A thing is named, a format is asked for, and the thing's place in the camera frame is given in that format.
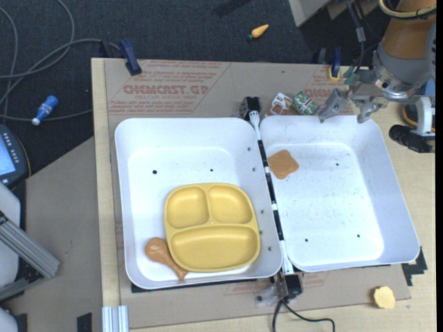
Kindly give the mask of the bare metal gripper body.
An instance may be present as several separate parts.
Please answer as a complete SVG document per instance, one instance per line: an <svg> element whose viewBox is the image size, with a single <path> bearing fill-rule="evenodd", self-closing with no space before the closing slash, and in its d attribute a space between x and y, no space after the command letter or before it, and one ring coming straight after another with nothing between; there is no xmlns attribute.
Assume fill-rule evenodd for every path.
<svg viewBox="0 0 443 332"><path fill-rule="evenodd" d="M389 102L405 103L415 87L402 82L385 69L360 68L349 77L349 98L360 109L385 108Z"/></svg>

